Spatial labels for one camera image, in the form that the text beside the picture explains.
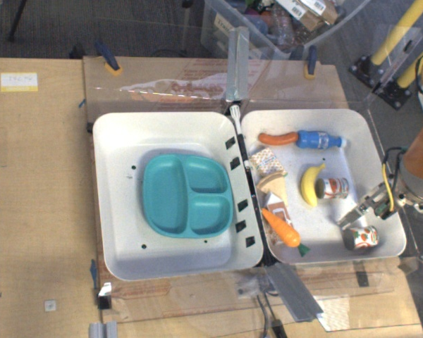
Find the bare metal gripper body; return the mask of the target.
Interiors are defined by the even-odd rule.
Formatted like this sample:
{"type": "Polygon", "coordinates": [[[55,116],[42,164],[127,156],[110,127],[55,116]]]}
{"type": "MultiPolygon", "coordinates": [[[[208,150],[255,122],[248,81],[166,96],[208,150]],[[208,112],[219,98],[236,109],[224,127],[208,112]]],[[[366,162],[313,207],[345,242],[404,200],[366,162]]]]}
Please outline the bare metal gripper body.
{"type": "Polygon", "coordinates": [[[367,213],[386,220],[400,209],[409,206],[423,214],[423,192],[417,193],[404,182],[398,182],[388,191],[385,183],[379,184],[359,204],[370,205],[367,213]]]}

